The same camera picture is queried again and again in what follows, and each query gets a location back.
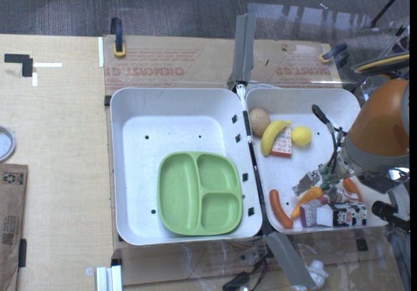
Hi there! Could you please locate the green divided plate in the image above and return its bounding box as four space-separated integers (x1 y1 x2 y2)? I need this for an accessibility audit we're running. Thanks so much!
156 150 244 237

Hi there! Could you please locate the orange and white carton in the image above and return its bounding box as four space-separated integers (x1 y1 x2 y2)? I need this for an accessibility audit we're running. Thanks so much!
269 125 293 158

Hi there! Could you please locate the yellow lemon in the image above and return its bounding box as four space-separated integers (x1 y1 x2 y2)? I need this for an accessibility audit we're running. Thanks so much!
291 125 313 148

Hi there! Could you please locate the brown paper envelope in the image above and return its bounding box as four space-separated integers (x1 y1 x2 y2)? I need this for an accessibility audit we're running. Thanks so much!
0 163 29 291

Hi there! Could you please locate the white crumpled tissue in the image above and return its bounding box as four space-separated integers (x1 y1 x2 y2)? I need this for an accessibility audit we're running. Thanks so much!
304 259 330 289

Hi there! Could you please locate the white cow print carton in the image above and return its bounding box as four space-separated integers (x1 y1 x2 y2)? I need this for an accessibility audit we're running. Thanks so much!
315 202 368 229

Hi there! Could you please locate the purple and white carton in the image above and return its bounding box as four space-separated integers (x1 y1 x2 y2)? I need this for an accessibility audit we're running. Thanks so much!
298 195 330 229

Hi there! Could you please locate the clear tape roll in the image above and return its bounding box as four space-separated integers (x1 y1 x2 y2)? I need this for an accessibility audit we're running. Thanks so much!
0 125 17 164

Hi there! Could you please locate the white plastic tray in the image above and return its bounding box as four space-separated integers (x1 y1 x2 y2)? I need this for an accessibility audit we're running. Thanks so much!
109 87 264 247
244 87 389 236

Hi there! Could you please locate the brown cardboard board red print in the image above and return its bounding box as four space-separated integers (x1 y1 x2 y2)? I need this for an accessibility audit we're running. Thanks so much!
102 34 369 286

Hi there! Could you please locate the black cylinder on white bracket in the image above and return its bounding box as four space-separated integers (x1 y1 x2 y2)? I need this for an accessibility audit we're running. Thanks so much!
371 169 410 234

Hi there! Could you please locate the orange carrot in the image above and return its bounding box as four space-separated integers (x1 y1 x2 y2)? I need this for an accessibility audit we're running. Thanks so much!
290 186 324 220

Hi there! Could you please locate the orange sausage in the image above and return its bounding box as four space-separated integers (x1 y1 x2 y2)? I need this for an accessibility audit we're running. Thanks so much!
268 188 295 230
342 177 364 204

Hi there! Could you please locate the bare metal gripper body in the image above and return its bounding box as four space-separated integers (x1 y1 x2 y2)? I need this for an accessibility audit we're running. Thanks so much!
318 156 360 187

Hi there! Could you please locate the red and white can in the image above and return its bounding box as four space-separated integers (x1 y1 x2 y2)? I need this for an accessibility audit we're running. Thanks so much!
328 186 359 205

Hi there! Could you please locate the yellow banana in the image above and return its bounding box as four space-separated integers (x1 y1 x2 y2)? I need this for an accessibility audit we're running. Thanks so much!
260 119 293 158

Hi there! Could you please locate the brown bread bun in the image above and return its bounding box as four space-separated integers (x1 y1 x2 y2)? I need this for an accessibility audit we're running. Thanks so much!
248 107 272 138

